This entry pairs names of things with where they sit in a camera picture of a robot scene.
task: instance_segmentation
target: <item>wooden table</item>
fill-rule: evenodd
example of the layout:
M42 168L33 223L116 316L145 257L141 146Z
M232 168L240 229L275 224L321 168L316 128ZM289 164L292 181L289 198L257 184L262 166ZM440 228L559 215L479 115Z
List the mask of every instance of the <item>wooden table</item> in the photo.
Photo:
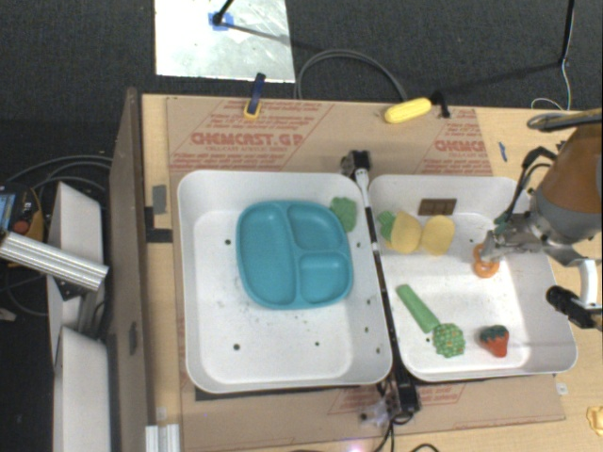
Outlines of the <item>wooden table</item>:
M143 155L145 175L145 205L152 205L153 186L168 183L168 151L166 138L166 107L153 99L160 96L145 96L142 109ZM528 131L526 121L541 112L523 109L476 109L483 140L496 176L517 179L521 161L527 151L537 145L555 149L560 140L571 133L563 131L554 134L540 134ZM505 161L499 143L506 148ZM155 227L170 228L171 213L155 216ZM601 235L591 242L577 246L583 254L600 257ZM162 410L158 423L178 423L180 421L180 390L178 369L178 340L176 332L176 312L174 310L173 247L170 243L151 243L148 246L149 322L151 333L146 340L151 343L151 357L155 403ZM553 263L553 270L559 285L579 290L579 273L573 268L563 268ZM598 301L601 302L599 285ZM603 357L601 333L583 331L572 325L579 348L576 365L557 377L557 382L566 387L562 404L567 419L534 425L481 428L463 431L438 432L435 434L405 435L396 440L399 451L411 450L418 444L431 443L441 452L453 451L524 451L547 450L567 452L570 450L590 451L603 448L603 438L598 437L589 427L586 412L589 407L603 406ZM349 451L372 450L378 439L312 444L306 446L277 447L275 451L293 449Z

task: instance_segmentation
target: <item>orange ring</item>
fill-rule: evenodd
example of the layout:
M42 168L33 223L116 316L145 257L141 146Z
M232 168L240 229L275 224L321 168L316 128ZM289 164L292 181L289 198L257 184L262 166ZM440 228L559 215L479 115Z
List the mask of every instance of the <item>orange ring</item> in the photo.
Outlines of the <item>orange ring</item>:
M483 244L479 244L473 249L473 257L475 259L473 270L480 278L492 278L497 274L497 271L500 268L500 262L482 261L480 257L480 251L482 249Z

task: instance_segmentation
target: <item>black pole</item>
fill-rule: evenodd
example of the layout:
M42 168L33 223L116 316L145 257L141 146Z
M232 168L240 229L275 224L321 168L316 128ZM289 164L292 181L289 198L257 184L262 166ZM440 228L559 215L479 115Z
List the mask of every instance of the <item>black pole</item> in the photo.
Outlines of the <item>black pole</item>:
M559 57L559 63L562 64L567 55L567 48L569 47L569 38L572 32L572 22L574 20L574 6L576 0L569 0L567 3L567 14L565 15L565 35L563 36L563 50L562 56Z
M218 13L215 13L214 16L211 18L211 22L213 25L220 25L222 23L224 13L226 13L226 10L231 6L234 1L235 0L226 0L226 3L220 9L220 11Z

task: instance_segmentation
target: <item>blue plate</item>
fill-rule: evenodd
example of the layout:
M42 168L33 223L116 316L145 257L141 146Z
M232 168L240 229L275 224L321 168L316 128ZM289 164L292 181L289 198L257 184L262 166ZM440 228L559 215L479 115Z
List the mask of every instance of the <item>blue plate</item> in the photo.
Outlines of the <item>blue plate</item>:
M236 261L245 291L269 308L325 306L351 289L346 233L330 209L314 202L246 208L236 225Z

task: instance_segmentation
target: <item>white tray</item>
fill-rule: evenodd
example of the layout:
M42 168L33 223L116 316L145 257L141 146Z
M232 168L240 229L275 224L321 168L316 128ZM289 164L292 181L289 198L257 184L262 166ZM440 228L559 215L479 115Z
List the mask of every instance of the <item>white tray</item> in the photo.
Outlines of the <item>white tray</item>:
M334 305L272 310L245 293L236 266L236 222L256 202L357 203L348 234L350 293ZM362 195L338 174L199 170L178 187L187 371L211 393L376 383L391 346Z
M425 381L482 379L562 372L571 368L577 349L567 318L546 302L555 284L548 258L542 254L509 254L490 279L472 271L473 248L493 227L493 219L509 204L515 182L506 178L454 176L380 176L369 196L375 217L382 211L406 211L417 216L424 198L456 199L451 216L456 234L444 256L425 251L402 255L379 236L383 272L394 316L401 358L408 370ZM516 211L527 209L527 195ZM376 222L379 234L380 224ZM409 284L440 322L456 323L464 332L464 355L444 358L435 353L430 334L416 324L396 295ZM509 330L506 358L482 348L482 327L504 325Z

